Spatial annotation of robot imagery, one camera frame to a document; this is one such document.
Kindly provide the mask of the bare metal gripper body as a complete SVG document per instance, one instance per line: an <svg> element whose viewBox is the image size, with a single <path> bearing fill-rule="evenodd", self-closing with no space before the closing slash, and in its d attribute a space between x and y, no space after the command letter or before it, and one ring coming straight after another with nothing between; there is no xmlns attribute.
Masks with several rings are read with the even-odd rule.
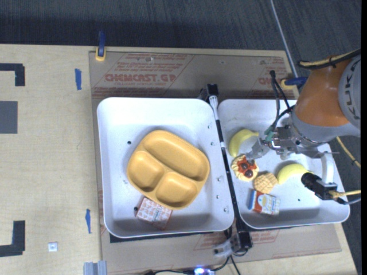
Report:
<svg viewBox="0 0 367 275"><path fill-rule="evenodd" d="M280 156L290 156L303 151L301 142L290 125L276 128L270 140L269 148Z"/></svg>

